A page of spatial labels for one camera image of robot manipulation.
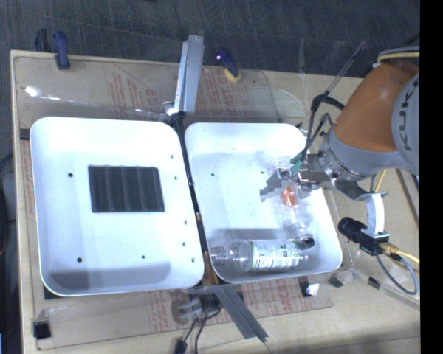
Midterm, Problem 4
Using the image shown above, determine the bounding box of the brown cardboard board red print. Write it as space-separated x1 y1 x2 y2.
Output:
13 55 355 350

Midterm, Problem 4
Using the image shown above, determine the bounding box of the clear bottle with green label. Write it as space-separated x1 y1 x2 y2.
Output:
210 237 309 274

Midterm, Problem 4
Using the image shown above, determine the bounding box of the black cylinder on white bracket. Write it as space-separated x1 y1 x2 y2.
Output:
337 191 391 257

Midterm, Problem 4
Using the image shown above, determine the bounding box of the black ribbed rectangular pad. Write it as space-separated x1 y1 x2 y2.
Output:
87 165 166 214

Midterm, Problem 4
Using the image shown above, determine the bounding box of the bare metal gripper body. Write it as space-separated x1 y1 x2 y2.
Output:
294 152 370 201

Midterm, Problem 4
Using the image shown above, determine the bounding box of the clear bottle with orange label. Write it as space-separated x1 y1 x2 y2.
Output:
264 156 316 251

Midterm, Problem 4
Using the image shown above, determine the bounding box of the white plastic tray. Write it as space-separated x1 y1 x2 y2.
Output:
183 122 343 285
29 116 205 297

